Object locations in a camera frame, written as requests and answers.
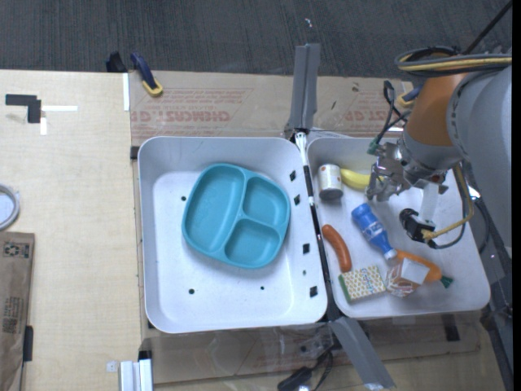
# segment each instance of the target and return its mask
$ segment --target speckled sponge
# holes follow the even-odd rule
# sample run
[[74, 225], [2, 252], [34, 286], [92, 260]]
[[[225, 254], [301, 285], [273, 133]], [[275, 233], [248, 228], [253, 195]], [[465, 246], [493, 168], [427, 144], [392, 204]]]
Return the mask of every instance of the speckled sponge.
[[386, 291], [382, 275], [376, 265], [344, 272], [339, 275], [339, 281], [349, 302]]

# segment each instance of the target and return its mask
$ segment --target brown paper bag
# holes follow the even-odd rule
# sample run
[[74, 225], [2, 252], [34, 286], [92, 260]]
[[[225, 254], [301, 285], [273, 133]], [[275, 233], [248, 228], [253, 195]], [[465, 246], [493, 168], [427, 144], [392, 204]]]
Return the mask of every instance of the brown paper bag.
[[0, 232], [0, 391], [21, 386], [34, 234]]

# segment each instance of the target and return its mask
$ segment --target white tray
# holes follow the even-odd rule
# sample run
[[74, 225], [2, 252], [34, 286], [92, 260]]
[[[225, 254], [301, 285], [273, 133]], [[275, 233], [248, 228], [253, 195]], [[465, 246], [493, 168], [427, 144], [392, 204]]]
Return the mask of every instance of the white tray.
[[[216, 162], [262, 174], [290, 198], [286, 238], [265, 267], [228, 265], [190, 249], [183, 239], [186, 199], [199, 174]], [[202, 332], [315, 323], [324, 315], [322, 266], [295, 145], [283, 138], [158, 137], [141, 146], [138, 167], [144, 301], [155, 327]]]
[[[317, 138], [308, 147], [308, 158], [313, 185], [318, 187], [317, 168], [325, 163], [333, 163], [341, 168], [368, 174], [375, 156], [366, 153], [369, 138]], [[433, 221], [441, 229], [462, 219], [461, 200], [454, 176], [449, 173], [446, 185], [449, 189], [439, 197]], [[335, 301], [340, 310], [355, 319], [377, 319], [406, 315], [447, 313], [479, 310], [490, 299], [490, 286], [479, 257], [478, 249], [466, 225], [462, 239], [447, 249], [434, 250], [411, 240], [402, 228], [398, 215], [406, 208], [420, 210], [422, 191], [410, 189], [394, 195], [389, 201], [367, 201], [362, 191], [343, 186], [343, 196], [335, 201], [321, 200], [315, 189], [317, 214], [321, 225], [331, 224], [344, 238], [352, 257], [353, 269], [371, 264], [378, 265], [385, 277], [389, 264], [379, 249], [370, 245], [351, 218], [351, 211], [368, 202], [376, 217], [387, 229], [389, 241], [394, 248], [416, 253], [436, 263], [444, 275], [453, 278], [449, 288], [441, 282], [425, 283], [413, 294], [399, 298], [385, 293], [379, 297], [348, 303], [342, 291], [338, 275], [338, 260], [333, 248], [325, 241], [328, 266], [333, 283]], [[459, 228], [436, 238], [438, 244], [446, 244], [458, 236]]]

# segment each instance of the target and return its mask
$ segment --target blue divided plate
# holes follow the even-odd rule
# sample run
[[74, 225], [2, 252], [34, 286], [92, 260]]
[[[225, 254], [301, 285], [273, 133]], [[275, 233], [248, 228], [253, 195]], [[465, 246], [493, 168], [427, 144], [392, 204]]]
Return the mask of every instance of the blue divided plate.
[[253, 269], [277, 256], [289, 220], [289, 199], [273, 181], [237, 165], [214, 164], [192, 188], [182, 234], [209, 257]]

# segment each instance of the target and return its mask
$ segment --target blue bottle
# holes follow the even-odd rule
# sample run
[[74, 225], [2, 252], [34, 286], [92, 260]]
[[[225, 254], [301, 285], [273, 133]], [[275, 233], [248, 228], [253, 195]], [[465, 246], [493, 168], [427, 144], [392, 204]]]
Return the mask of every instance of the blue bottle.
[[385, 259], [389, 261], [396, 256], [396, 250], [389, 244], [387, 231], [367, 203], [356, 207], [351, 215], [367, 241], [382, 249]]

